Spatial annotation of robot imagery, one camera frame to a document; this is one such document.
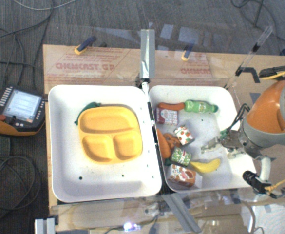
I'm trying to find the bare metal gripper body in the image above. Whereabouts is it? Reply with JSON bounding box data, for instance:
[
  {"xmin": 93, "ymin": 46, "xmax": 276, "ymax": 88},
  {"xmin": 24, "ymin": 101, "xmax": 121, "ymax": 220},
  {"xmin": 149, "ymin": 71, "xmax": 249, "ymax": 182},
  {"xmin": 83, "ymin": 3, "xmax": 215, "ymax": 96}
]
[{"xmin": 220, "ymin": 130, "xmax": 246, "ymax": 155}]

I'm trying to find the white plastic tray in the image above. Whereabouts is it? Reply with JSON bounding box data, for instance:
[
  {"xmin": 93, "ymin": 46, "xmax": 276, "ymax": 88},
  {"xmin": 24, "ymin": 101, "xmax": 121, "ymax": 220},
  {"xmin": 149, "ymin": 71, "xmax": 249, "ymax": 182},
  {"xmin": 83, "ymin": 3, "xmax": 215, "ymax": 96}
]
[
  {"xmin": 148, "ymin": 85, "xmax": 258, "ymax": 194},
  {"xmin": 48, "ymin": 84, "xmax": 163, "ymax": 203}
]

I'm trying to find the yellow banana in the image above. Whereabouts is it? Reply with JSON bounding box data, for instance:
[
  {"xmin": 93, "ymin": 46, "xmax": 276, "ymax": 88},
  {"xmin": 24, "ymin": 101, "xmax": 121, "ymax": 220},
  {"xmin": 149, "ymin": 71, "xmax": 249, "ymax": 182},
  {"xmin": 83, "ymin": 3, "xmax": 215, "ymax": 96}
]
[{"xmin": 189, "ymin": 157, "xmax": 222, "ymax": 174}]

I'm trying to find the white can with red fruit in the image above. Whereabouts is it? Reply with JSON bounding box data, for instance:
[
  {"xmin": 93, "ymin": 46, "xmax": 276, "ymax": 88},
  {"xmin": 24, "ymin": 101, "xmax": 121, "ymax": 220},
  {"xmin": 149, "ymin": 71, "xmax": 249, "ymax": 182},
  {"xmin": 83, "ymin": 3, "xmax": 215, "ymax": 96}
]
[{"xmin": 173, "ymin": 125, "xmax": 195, "ymax": 146}]

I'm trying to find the green can with apple print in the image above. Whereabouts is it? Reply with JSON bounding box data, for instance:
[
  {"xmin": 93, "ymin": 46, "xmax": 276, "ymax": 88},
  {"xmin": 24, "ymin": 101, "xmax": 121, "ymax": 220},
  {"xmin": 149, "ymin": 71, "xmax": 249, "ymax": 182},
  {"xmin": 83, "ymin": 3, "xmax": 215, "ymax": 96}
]
[{"xmin": 170, "ymin": 147, "xmax": 192, "ymax": 167}]

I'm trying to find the brown toy pretzel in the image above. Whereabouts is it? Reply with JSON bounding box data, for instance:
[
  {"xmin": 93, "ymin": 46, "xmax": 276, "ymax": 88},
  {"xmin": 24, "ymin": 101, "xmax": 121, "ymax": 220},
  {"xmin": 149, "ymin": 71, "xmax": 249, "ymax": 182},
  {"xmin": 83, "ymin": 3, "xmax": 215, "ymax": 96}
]
[{"xmin": 163, "ymin": 133, "xmax": 182, "ymax": 150}]

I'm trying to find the green plastic bottle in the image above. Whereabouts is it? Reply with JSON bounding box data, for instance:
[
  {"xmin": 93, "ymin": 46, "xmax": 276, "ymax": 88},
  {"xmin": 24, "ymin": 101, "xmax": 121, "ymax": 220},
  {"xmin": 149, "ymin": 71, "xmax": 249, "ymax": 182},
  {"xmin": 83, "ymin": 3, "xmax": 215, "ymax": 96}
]
[{"xmin": 184, "ymin": 99, "xmax": 219, "ymax": 114}]

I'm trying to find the orange and white carton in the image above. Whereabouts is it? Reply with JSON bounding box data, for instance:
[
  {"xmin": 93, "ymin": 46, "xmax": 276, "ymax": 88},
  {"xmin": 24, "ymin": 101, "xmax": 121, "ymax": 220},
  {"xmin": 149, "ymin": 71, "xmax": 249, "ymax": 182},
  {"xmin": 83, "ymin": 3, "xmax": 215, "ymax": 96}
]
[{"xmin": 166, "ymin": 164, "xmax": 203, "ymax": 189}]

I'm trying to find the orange toy carrot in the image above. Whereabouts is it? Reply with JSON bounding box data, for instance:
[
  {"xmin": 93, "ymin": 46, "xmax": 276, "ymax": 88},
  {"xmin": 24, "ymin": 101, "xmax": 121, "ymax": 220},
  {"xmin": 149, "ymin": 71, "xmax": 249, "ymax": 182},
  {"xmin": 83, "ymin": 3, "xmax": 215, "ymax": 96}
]
[{"xmin": 156, "ymin": 128, "xmax": 171, "ymax": 159}]

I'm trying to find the red and white packet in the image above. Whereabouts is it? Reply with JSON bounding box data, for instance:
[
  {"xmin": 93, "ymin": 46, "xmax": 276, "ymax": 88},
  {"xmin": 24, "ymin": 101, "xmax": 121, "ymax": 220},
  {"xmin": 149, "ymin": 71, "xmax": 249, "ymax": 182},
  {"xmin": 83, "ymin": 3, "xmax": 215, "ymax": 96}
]
[{"xmin": 154, "ymin": 107, "xmax": 179, "ymax": 126}]

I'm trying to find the orange toy sausage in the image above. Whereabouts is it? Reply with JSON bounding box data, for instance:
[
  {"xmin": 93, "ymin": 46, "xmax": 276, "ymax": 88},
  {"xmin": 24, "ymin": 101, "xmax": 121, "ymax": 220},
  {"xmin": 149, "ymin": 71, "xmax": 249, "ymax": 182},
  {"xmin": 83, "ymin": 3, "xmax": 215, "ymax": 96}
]
[{"xmin": 157, "ymin": 102, "xmax": 186, "ymax": 112}]

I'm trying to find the yellow divided plate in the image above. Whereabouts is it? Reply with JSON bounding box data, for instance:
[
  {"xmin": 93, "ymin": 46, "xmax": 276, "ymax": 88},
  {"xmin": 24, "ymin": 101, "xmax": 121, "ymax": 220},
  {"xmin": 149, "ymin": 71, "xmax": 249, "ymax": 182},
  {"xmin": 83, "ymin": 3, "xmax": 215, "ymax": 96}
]
[{"xmin": 77, "ymin": 106, "xmax": 144, "ymax": 164}]

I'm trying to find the dark green toy vegetable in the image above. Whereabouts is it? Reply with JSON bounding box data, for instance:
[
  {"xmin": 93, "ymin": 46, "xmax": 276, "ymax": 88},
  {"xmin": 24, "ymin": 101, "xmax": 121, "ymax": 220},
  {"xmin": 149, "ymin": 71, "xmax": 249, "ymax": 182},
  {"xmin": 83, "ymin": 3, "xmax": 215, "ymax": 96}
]
[{"xmin": 74, "ymin": 101, "xmax": 102, "ymax": 126}]

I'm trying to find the brown cardboard board, red print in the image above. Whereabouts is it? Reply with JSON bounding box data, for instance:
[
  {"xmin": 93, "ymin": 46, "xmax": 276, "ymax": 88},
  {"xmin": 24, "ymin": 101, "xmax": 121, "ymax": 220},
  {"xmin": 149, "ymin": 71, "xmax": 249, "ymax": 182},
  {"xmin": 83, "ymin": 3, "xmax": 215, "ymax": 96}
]
[{"xmin": 42, "ymin": 44, "xmax": 285, "ymax": 232}]

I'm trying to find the black cylinder on white bracket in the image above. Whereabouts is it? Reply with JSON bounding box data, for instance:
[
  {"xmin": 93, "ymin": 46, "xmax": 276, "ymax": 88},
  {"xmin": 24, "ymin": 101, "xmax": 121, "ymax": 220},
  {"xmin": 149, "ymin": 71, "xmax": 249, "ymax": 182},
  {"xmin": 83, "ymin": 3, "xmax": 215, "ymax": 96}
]
[{"xmin": 242, "ymin": 156, "xmax": 276, "ymax": 195}]

